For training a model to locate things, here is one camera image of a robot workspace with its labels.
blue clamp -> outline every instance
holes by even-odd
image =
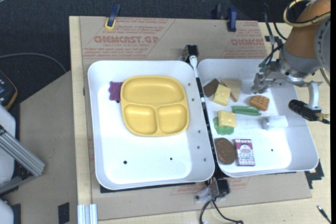
[[[105,23],[106,30],[112,31],[114,29],[114,26],[116,24],[116,21],[114,20],[114,18],[119,15],[119,11],[120,11],[120,4],[114,4],[112,11],[111,11],[110,18],[108,18]]]
[[[236,29],[236,18],[237,18],[237,10],[234,6],[231,6],[230,8],[227,9],[227,30],[229,32],[235,32]]]

yellow block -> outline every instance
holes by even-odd
[[[218,126],[235,127],[236,114],[220,110],[218,112]]]
[[[230,88],[219,84],[212,101],[217,104],[227,105],[229,103],[230,94],[231,94]]]

